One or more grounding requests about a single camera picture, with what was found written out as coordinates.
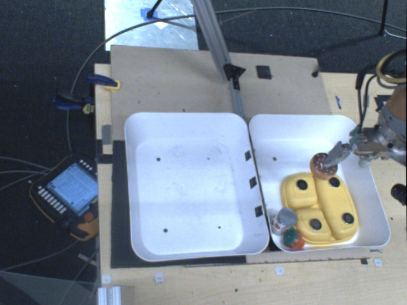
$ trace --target red button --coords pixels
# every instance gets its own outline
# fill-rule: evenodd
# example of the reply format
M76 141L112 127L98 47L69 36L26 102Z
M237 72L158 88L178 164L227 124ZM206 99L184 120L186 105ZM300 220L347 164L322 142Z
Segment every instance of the red button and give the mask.
M83 218L86 222L91 222L94 220L95 215L92 212L87 212L85 215L83 215Z

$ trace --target robotic hand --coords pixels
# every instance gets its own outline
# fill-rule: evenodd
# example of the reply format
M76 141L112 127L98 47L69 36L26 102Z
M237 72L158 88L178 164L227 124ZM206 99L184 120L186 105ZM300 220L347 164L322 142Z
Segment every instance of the robotic hand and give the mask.
M369 65L359 72L356 79L358 91L360 123L351 131L349 143L338 142L327 154L316 154L310 163L311 171L321 179L328 179L336 173L338 163L350 153L359 156L359 165L368 166L377 158L392 158L406 166L406 72L388 71L386 68L396 58L406 57L406 50L390 53L376 65ZM364 109L362 110L361 88L368 70L376 68L366 84ZM373 128L363 128L363 120L368 104L368 87L373 78L377 78L380 86L393 89L390 100L379 110L378 122ZM403 205L406 204L406 186L396 184L392 195Z

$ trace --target small white sticker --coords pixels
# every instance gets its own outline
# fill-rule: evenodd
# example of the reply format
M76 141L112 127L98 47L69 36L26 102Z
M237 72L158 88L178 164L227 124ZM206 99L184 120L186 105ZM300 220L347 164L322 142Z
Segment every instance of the small white sticker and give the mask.
M112 275L111 274L102 275L102 283L112 283Z
M375 257L375 258L373 259L373 261L375 262L375 266L376 266L376 267L381 267L381 266L383 266L383 262L382 262L382 259L381 259L381 258Z
M277 275L283 275L284 274L284 268L283 267L275 267L275 273Z
M163 283L164 282L164 274L163 273L156 273L154 280L157 283Z

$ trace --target white tray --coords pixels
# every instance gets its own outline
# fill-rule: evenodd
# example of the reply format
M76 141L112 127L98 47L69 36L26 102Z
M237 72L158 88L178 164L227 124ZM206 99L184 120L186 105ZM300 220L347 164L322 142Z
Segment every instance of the white tray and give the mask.
M243 119L137 113L126 121L125 140L131 241L141 259L247 255L267 247Z
M292 174L310 171L316 153L327 153L338 142L349 141L356 124L344 116L257 115L249 124L259 179L269 214L282 208L280 187ZM338 165L337 175L346 183L359 216L359 230L349 241L327 248L378 247L390 239L390 227L376 190L370 167L361 168L359 158L351 154ZM284 251L281 236L272 234L273 242ZM305 245L303 250L321 249Z

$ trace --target wooden table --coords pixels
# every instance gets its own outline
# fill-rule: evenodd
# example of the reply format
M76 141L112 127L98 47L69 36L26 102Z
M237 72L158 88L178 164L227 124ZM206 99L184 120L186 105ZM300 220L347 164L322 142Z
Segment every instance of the wooden table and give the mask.
M95 71L109 76L111 66L96 65ZM320 75L331 113L348 116L357 123L356 92L351 89L355 74ZM387 93L372 86L365 126L377 121L373 97ZM111 94L102 86L95 87L98 139L102 138L102 127L112 123ZM103 153L111 154L112 146L104 144ZM391 239L384 247L361 253L367 265L356 253L335 261L291 261L285 257L266 264L111 269L112 165L98 164L102 286L121 286L123 304L407 304L406 208L390 195L395 183L406 182L406 169L391 160L376 160L371 170ZM375 265L376 258L381 266ZM284 274L277 274L280 267ZM157 273L164 274L163 283L155 282Z

